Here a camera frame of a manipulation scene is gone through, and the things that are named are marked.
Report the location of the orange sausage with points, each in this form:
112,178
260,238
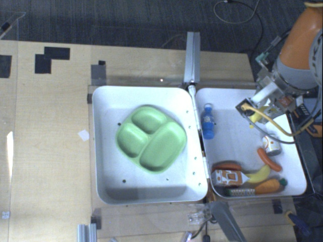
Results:
270,160

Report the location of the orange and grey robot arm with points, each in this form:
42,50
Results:
300,41

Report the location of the green divided plate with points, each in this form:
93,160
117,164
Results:
161,145

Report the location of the red-brown sausage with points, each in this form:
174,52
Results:
227,166

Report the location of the white plastic tray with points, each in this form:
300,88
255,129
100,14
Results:
113,175
234,145

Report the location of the green and white tube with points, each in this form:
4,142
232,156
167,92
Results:
239,192

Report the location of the blue plastic bottle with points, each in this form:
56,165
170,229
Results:
208,125

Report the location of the white and orange carton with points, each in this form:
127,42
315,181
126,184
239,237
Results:
227,178

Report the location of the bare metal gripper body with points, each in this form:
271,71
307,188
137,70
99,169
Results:
282,94

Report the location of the orange carrot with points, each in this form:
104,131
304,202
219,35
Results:
267,186

